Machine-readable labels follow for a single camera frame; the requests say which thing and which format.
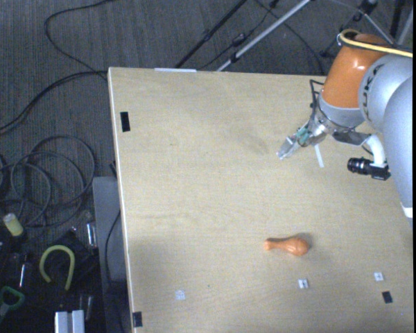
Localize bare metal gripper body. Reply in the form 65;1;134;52
297;114;336;148

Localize pale wood board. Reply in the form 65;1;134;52
107;67;414;333

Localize orange toy chicken drumstick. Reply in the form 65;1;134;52
263;236;311;257

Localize silver tripod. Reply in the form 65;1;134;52
216;0;414;73

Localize black stand pole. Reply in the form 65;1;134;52
174;0;270;69

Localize yellow-green curved tube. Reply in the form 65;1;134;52
39;244;76;291

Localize pale yellow cylinder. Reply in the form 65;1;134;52
3;212;25;237

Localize black cylinder on white bracket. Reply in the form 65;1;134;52
346;133;392;182

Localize green-handled tool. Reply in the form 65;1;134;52
0;285;26;333

